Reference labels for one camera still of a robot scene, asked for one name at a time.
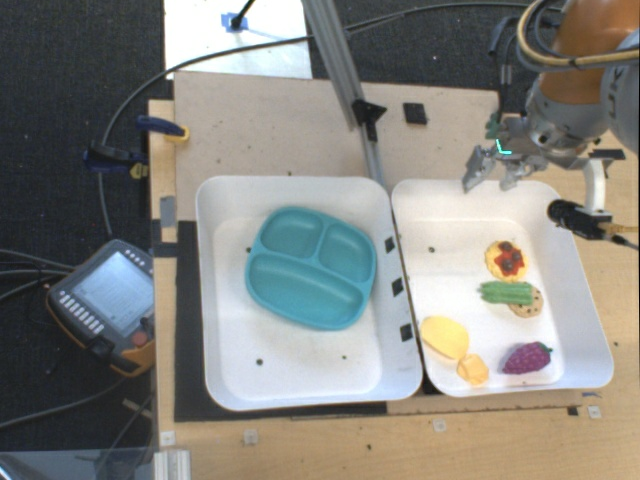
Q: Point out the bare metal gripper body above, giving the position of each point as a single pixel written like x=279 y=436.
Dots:
x=525 y=140

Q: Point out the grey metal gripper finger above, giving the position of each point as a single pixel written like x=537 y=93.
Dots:
x=512 y=173
x=477 y=168

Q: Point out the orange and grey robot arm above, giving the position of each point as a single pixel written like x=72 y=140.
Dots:
x=585 y=33

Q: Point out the white plastic tray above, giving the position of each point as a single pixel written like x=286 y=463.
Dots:
x=300 y=363
x=450 y=228

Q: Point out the black block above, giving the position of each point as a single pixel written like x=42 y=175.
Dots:
x=415 y=113

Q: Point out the green toy beans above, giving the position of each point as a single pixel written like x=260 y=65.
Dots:
x=505 y=293

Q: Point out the brown toy biscuit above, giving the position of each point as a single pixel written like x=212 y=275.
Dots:
x=530 y=309

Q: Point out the yellow toy lemon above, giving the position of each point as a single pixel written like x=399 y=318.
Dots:
x=444 y=337

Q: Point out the purple toy grapes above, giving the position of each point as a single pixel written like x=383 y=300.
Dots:
x=525 y=359

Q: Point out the small yellow toy lump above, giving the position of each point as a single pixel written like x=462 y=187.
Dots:
x=473 y=369

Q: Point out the teal divided plate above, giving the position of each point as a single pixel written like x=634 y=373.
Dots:
x=305 y=288

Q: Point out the brown flat board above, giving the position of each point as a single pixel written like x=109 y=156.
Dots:
x=270 y=128

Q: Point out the black cylinder on white bracket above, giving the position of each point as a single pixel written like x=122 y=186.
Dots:
x=575 y=216

